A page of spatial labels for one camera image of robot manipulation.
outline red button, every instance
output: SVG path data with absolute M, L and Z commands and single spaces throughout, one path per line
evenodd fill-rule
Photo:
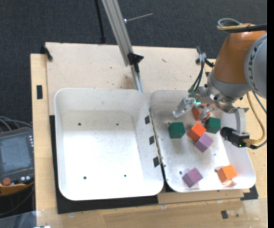
M 3 184 L 4 186 L 9 186 L 11 184 L 11 179 L 9 177 L 4 178 Z

